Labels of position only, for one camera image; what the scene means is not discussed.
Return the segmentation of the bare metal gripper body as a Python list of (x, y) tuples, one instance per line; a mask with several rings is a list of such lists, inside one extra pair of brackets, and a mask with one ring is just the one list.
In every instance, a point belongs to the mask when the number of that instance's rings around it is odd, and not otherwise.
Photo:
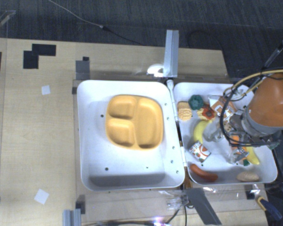
[(242, 127), (240, 115), (234, 114), (230, 118), (230, 125), (232, 127), (229, 132), (229, 138), (231, 142), (251, 142), (249, 135)]

